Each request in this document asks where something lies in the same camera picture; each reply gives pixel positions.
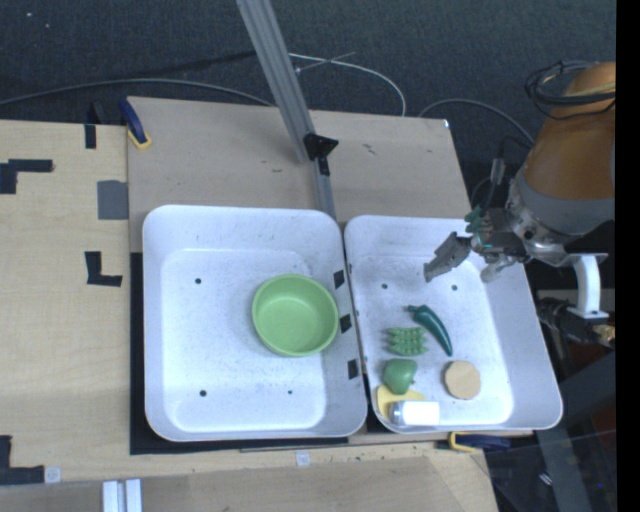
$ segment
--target toy green pepper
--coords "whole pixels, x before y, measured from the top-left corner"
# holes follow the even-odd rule
[[[417,307],[407,306],[407,311],[413,313],[414,322],[424,326],[431,334],[433,334],[438,340],[438,343],[442,345],[442,348],[447,355],[451,357],[453,355],[451,339],[449,338],[449,333],[442,323],[442,320],[438,318],[438,315],[424,304]]]

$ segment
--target white bracket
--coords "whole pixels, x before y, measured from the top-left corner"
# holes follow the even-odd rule
[[[306,450],[296,452],[296,466],[306,467],[311,465],[311,455]]]
[[[103,512],[142,512],[142,485],[140,479],[102,483]]]
[[[578,303],[569,311],[582,318],[608,318],[606,312],[600,311],[600,269],[596,255],[580,255],[573,269],[578,278]]]
[[[44,468],[44,483],[59,484],[62,481],[62,470],[58,467],[47,466]]]

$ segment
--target black clamp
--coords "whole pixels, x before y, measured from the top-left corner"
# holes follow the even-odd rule
[[[307,150],[309,160],[318,160],[318,164],[320,164],[320,174],[329,176],[327,156],[338,145],[338,141],[313,132],[307,133],[302,140]]]

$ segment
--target tan cookie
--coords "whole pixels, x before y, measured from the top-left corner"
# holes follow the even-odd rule
[[[444,383],[454,397],[470,400],[480,392],[480,372],[469,361],[454,361],[444,371]]]

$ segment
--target metal pole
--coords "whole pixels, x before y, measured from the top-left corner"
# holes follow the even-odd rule
[[[269,0],[237,0],[237,5],[296,154],[300,160],[306,160],[310,157],[304,137],[314,134],[315,128],[271,3]],[[321,172],[318,158],[312,160],[316,202],[320,210],[335,219],[329,175]]]

